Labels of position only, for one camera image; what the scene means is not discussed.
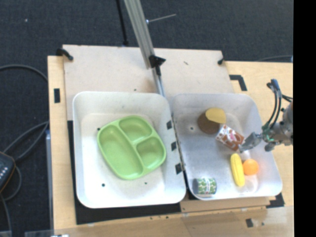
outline wooden table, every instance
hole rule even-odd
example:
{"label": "wooden table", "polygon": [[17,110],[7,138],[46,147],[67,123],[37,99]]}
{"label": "wooden table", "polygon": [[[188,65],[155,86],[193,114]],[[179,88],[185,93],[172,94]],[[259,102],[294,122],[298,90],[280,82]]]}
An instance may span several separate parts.
{"label": "wooden table", "polygon": [[[238,81],[233,80],[234,91],[247,94],[255,101],[263,122],[269,119],[274,106],[274,96],[266,87],[266,83],[275,78],[279,82],[282,93],[293,96],[292,63],[230,61],[225,62],[224,66],[229,75],[243,77],[247,91],[242,91]],[[226,224],[224,228],[234,233],[236,229],[240,229],[238,227],[240,224],[243,225],[242,231],[248,233],[250,228],[248,223],[245,223],[246,219],[252,219],[254,226],[257,224],[256,221],[262,221],[255,231],[253,228],[250,229],[249,233],[254,236],[258,233],[276,231],[284,234],[294,233],[293,146],[283,145],[277,146],[273,154],[283,181],[282,196],[285,207],[266,209],[265,206],[276,199],[275,197],[230,199],[217,202],[189,200],[185,197],[181,201],[181,213],[77,225],[69,153],[63,57],[48,57],[48,79],[55,230],[67,229],[63,233],[72,233],[76,236],[84,236],[87,233],[93,233],[93,236],[104,236],[105,231],[107,236],[125,236],[126,233],[129,236],[200,236],[203,231],[209,231],[210,222],[214,222],[213,217],[217,217],[218,224],[220,222]],[[58,104],[55,103],[54,98],[56,88],[60,90]],[[280,214],[283,214],[283,221],[276,226],[273,222]],[[202,232],[195,230],[197,225]]]}

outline green and white can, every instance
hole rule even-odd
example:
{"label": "green and white can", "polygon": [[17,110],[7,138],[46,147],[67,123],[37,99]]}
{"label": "green and white can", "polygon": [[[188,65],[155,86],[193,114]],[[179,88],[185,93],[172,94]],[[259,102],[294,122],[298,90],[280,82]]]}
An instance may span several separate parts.
{"label": "green and white can", "polygon": [[193,180],[193,192],[199,197],[210,197],[216,193],[216,180],[214,178],[196,178]]}

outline orange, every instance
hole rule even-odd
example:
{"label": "orange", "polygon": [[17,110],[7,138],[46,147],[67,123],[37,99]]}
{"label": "orange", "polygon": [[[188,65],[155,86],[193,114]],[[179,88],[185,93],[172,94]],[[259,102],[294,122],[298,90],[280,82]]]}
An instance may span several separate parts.
{"label": "orange", "polygon": [[259,164],[254,159],[245,160],[245,162],[242,164],[242,167],[243,172],[248,176],[257,174],[259,170]]}

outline robotic hand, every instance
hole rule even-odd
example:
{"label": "robotic hand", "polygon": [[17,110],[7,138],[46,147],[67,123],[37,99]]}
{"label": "robotic hand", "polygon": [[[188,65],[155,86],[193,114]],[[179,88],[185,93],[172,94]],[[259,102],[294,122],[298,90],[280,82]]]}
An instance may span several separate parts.
{"label": "robotic hand", "polygon": [[[272,79],[267,86],[275,94],[275,107],[273,113],[265,125],[262,126],[261,133],[251,133],[239,146],[240,152],[256,147],[262,140],[267,143],[266,151],[271,151],[276,145],[293,145],[293,99],[282,95],[276,79]],[[281,109],[281,100],[290,102],[286,109]],[[277,122],[280,111],[283,112],[282,121]]]}

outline white tray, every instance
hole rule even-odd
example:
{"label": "white tray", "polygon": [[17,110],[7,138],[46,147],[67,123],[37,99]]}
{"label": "white tray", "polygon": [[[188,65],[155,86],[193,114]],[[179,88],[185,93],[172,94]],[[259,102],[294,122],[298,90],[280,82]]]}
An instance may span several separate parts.
{"label": "white tray", "polygon": [[[128,116],[145,118],[165,144],[165,162],[136,180],[118,178],[97,145],[97,132],[107,123]],[[90,208],[129,207],[177,203],[186,193],[183,173],[176,171],[180,160],[168,101],[154,93],[81,92],[73,100],[75,172],[77,196]]]}
{"label": "white tray", "polygon": [[189,189],[193,180],[212,177],[217,182],[217,191],[201,200],[216,200],[239,197],[275,196],[282,189],[282,181],[272,152],[264,150],[265,143],[240,154],[242,160],[255,159],[260,166],[254,176],[246,176],[245,186],[234,183],[230,156],[234,151],[215,140],[216,134],[203,133],[197,124],[200,114],[209,108],[222,108],[226,113],[226,125],[245,138],[252,132],[261,132],[261,119],[254,101],[244,94],[180,94],[172,101],[172,111],[180,151],[182,153]]}

